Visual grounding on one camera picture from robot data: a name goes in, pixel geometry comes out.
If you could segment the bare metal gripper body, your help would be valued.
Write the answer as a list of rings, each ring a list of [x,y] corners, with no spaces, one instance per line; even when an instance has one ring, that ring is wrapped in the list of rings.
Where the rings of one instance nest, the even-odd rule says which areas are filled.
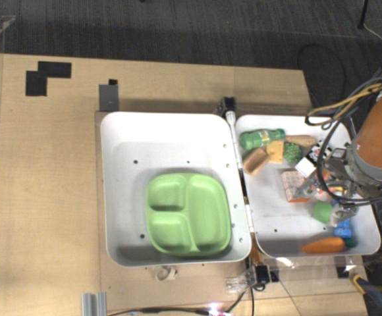
[[[321,166],[330,179],[325,181],[325,191],[341,206],[362,206],[360,189],[364,186],[364,172],[351,148],[335,148]]]

